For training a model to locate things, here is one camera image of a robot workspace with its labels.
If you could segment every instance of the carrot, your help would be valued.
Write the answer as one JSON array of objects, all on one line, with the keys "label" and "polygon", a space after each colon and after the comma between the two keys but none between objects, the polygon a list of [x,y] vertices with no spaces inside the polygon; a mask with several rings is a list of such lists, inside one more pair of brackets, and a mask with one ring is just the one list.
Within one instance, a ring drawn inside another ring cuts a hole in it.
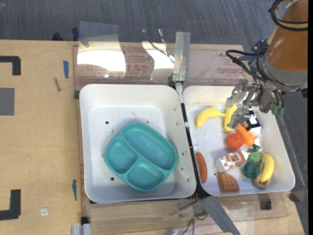
[{"label": "carrot", "polygon": [[243,138],[246,145],[253,145],[254,144],[254,137],[253,135],[247,131],[241,124],[237,125],[237,132],[240,133]]},{"label": "carrot", "polygon": [[204,183],[207,178],[206,163],[205,163],[203,155],[200,152],[197,152],[195,155],[196,155],[196,160],[197,160],[197,164],[199,167],[200,181],[201,183]]}]

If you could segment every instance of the wooden table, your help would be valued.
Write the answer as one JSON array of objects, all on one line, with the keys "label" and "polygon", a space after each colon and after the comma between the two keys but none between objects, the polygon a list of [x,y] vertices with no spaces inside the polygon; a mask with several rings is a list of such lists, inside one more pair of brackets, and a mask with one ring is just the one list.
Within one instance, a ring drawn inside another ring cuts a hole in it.
[{"label": "wooden table", "polygon": [[[0,63],[0,88],[14,88],[15,97],[14,115],[0,116],[0,211],[10,209],[10,191],[21,190],[21,213],[0,221],[0,234],[65,235],[81,222],[75,45],[0,40],[0,56],[21,59],[21,75],[12,75],[12,64]],[[304,234],[294,203],[286,195],[282,199],[287,215],[235,221],[236,227],[242,234]],[[196,234],[218,232],[215,224],[196,227]]]}]

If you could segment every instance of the yellow banana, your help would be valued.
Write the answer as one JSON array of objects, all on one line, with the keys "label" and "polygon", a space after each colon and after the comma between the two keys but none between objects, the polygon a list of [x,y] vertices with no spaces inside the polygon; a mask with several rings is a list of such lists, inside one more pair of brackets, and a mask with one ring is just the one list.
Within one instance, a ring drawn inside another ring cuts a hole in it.
[{"label": "yellow banana", "polygon": [[207,121],[211,117],[222,116],[224,117],[224,129],[229,132],[232,129],[229,128],[227,125],[229,124],[231,116],[233,115],[236,109],[237,107],[235,104],[232,107],[227,108],[226,113],[222,113],[216,108],[207,108],[201,111],[196,117],[196,126],[197,127],[202,126],[204,122]]},{"label": "yellow banana", "polygon": [[261,171],[260,176],[260,182],[262,183],[266,182],[268,179],[271,178],[275,167],[274,158],[270,154],[264,153],[263,160],[264,167],[263,170]]}]

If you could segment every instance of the turquoise bowl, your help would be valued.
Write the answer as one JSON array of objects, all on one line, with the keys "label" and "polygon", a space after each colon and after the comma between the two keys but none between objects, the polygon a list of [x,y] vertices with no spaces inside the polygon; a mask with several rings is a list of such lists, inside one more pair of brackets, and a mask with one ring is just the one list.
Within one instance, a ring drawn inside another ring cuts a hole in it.
[{"label": "turquoise bowl", "polygon": [[160,187],[174,170],[177,160],[173,145],[140,122],[125,126],[105,151],[105,161],[110,170],[141,192]]}]

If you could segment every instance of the gray carpet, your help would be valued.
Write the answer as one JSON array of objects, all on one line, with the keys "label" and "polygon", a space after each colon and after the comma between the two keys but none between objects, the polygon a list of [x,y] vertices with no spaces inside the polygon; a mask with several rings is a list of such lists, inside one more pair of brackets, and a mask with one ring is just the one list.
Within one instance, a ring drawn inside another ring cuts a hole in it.
[{"label": "gray carpet", "polygon": [[[0,6],[0,39],[51,40],[59,32],[73,40],[71,29],[85,21],[189,31],[192,43],[242,44],[250,51],[276,28],[267,12],[273,1],[0,0],[5,4]],[[301,93],[284,98],[283,120],[304,179],[297,179],[295,201],[308,234],[308,101]]]}]

